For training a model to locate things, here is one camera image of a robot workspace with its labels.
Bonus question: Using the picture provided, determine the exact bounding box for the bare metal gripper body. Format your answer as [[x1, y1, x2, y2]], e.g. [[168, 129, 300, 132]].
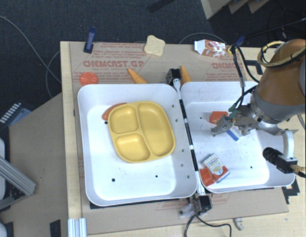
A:
[[231, 104, 264, 129]]

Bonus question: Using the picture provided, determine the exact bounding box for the blue and white packet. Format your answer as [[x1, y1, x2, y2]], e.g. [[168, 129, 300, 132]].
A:
[[226, 125, 243, 142]]

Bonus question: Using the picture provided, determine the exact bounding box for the white plastic tray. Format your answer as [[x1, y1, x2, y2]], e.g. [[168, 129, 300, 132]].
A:
[[77, 83, 198, 207], [180, 80, 297, 194]]

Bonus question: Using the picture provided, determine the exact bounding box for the thin black and white rod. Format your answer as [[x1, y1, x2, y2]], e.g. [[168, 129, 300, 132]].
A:
[[173, 78, 206, 196]]

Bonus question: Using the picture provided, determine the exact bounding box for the white yellow and blue carton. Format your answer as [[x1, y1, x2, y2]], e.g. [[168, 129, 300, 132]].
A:
[[200, 153, 231, 184]]

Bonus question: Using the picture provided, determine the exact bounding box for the orange flat packet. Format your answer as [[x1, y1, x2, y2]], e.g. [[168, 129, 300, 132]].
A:
[[199, 166, 216, 188]]

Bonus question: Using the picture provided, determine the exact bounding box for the orange carrot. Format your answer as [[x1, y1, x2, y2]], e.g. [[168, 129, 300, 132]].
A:
[[180, 65, 192, 83], [127, 68, 148, 84]]

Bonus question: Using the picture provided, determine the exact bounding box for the white and orange milk carton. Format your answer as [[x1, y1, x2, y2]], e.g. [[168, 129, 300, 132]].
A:
[[194, 39, 227, 59]]

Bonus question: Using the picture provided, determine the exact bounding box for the yellow divided plate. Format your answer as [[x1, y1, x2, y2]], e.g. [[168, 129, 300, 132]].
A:
[[107, 101, 177, 164]]

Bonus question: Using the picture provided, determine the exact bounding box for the beige bread slice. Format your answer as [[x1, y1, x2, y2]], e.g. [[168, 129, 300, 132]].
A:
[[143, 35, 166, 58]]

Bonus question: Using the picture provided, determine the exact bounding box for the orange sausage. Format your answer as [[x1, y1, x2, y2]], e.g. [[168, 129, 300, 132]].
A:
[[102, 102, 128, 121]]

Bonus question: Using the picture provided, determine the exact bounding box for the brown cardboard board red print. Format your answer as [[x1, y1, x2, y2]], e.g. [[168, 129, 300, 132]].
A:
[[60, 41, 290, 236]]

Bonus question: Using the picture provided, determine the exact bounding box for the orange round disc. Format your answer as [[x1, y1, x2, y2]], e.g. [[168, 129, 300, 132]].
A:
[[79, 71, 99, 86]]

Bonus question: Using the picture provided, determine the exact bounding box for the black cylinder on white bracket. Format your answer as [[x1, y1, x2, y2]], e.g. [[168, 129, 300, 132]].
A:
[[262, 129, 299, 174]]

